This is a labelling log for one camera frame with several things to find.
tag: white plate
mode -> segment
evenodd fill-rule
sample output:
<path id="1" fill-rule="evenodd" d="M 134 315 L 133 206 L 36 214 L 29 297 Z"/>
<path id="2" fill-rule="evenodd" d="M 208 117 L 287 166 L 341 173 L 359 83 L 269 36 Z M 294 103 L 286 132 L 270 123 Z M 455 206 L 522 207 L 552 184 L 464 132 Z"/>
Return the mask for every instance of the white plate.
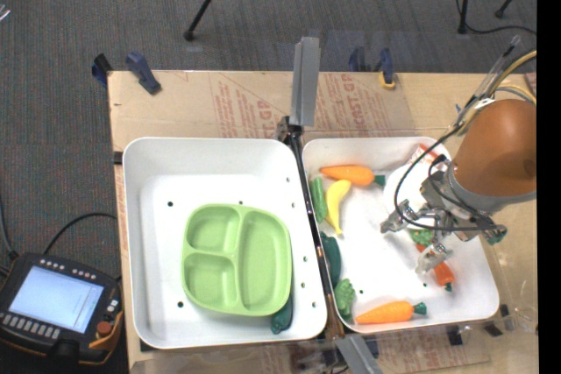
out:
<path id="1" fill-rule="evenodd" d="M 157 349 L 305 340 L 327 320 L 302 184 L 294 154 L 272 139 L 140 138 L 124 150 L 132 312 L 138 336 Z M 187 219 L 213 202 L 261 208 L 290 231 L 294 315 L 273 334 L 270 316 L 214 312 L 189 301 L 181 284 Z"/>
<path id="2" fill-rule="evenodd" d="M 449 293 L 437 284 L 432 271 L 426 275 L 415 273 L 419 252 L 406 229 L 380 233 L 380 223 L 394 210 L 394 192 L 404 173 L 402 167 L 419 144 L 430 146 L 434 142 L 432 138 L 419 137 L 333 138 L 312 140 L 304 146 L 307 178 L 322 176 L 325 190 L 333 181 L 319 173 L 322 166 L 359 164 L 387 177 L 385 188 L 377 184 L 352 187 L 340 205 L 343 235 L 336 238 L 342 257 L 341 279 L 348 278 L 356 292 L 352 314 L 357 316 L 391 300 L 409 300 L 412 304 L 422 301 L 427 306 L 426 315 L 414 314 L 404 322 L 366 325 L 341 318 L 355 332 L 369 334 L 479 321 L 492 316 L 499 306 L 499 293 L 478 238 L 462 242 L 452 235 L 446 240 L 446 247 L 454 251 L 446 263 L 456 277 Z M 436 151 L 449 156 L 442 145 Z M 418 193 L 417 183 L 426 178 L 428 166 L 417 167 L 414 176 L 403 183 L 398 199 Z M 318 227 L 328 236 L 336 235 L 326 221 Z"/>

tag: toy banana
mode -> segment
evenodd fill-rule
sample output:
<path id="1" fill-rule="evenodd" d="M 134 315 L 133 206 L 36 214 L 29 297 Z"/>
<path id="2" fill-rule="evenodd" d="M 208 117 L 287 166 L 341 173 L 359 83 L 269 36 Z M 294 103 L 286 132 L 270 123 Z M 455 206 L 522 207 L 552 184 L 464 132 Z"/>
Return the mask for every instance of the toy banana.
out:
<path id="1" fill-rule="evenodd" d="M 327 203 L 325 220 L 333 226 L 335 233 L 338 235 L 343 233 L 339 226 L 339 204 L 350 189 L 351 182 L 349 180 L 338 180 L 331 184 L 325 193 L 325 202 Z"/>

